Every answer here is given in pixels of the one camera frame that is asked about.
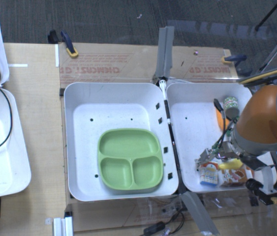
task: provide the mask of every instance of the yellow clamp pad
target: yellow clamp pad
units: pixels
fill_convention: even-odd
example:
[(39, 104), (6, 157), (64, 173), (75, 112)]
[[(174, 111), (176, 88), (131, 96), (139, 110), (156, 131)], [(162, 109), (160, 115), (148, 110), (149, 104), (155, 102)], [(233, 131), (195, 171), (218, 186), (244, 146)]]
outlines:
[(74, 51), (75, 51), (74, 53), (71, 53), (68, 48), (66, 48), (66, 50), (71, 58), (74, 59), (74, 58), (78, 57), (78, 51), (76, 50), (75, 46), (74, 46)]
[(222, 62), (223, 64), (225, 64), (225, 65), (231, 65), (231, 64), (232, 64), (232, 61), (225, 61), (225, 56), (223, 56), (223, 57), (221, 58), (221, 62)]

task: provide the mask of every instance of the green divided plate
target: green divided plate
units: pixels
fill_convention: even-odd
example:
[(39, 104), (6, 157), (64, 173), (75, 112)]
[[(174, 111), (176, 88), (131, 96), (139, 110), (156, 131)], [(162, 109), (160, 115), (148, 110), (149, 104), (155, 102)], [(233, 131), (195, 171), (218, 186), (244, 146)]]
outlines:
[(98, 164), (103, 182), (116, 190), (152, 188), (163, 176), (159, 140), (146, 129), (104, 132), (98, 142)]

